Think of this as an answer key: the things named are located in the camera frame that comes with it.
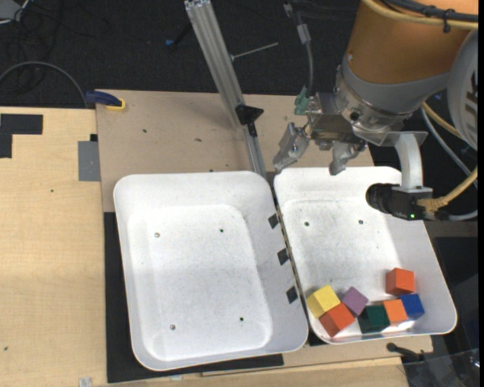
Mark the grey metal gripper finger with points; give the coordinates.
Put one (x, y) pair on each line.
(342, 157)
(287, 151)

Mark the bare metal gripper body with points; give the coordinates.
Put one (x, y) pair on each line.
(330, 121)

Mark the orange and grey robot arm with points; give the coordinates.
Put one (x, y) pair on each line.
(391, 42)

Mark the white plastic tray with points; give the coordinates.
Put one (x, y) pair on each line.
(197, 272)
(343, 240)

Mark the brown flat board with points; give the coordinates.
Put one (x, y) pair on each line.
(173, 139)

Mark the orange-red cube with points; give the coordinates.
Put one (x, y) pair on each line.
(336, 319)
(400, 281)

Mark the purple cube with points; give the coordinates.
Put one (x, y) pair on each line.
(355, 300)

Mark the yellow cube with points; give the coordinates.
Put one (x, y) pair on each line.
(322, 300)

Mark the orange cube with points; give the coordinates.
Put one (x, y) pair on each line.
(395, 310)

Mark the blue cube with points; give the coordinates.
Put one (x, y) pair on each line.
(413, 305)

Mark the dark green cube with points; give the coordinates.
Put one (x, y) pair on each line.
(373, 319)

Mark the black cylinder on white bracket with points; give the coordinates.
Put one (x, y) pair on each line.
(403, 204)

